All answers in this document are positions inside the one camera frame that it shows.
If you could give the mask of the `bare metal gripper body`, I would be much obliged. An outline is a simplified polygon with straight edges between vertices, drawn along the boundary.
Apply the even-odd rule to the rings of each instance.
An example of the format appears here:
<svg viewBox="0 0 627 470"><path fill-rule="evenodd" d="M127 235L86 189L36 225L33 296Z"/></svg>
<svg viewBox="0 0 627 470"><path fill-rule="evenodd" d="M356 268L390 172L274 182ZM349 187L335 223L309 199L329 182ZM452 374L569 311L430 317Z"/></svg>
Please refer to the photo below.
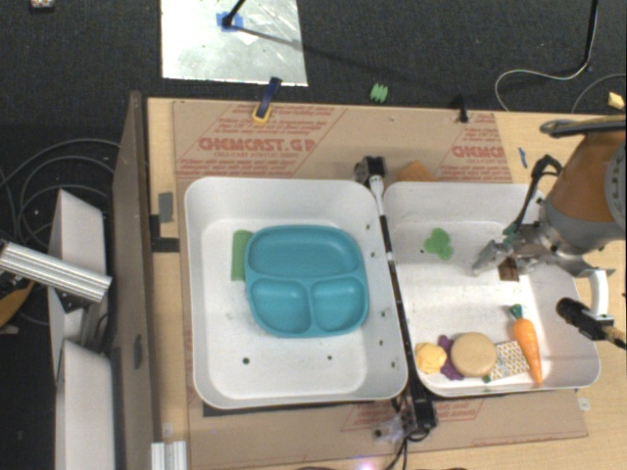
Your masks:
<svg viewBox="0 0 627 470"><path fill-rule="evenodd" d="M553 265L570 275L583 275L590 269L585 252L569 244L548 224L522 224L505 236L506 253L520 274L529 274L541 265Z"/></svg>

